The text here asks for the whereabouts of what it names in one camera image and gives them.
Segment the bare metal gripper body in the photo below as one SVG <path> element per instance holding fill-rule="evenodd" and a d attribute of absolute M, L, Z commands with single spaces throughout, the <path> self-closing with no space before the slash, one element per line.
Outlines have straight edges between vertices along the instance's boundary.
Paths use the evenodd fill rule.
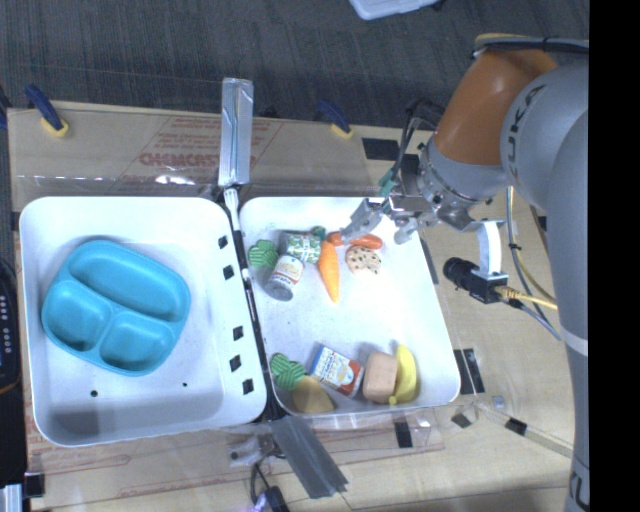
<path fill-rule="evenodd" d="M 432 170 L 401 169 L 396 182 L 387 197 L 387 214 L 406 229 L 444 223 L 465 230 L 474 221 L 470 212 L 481 203 L 457 193 Z"/>

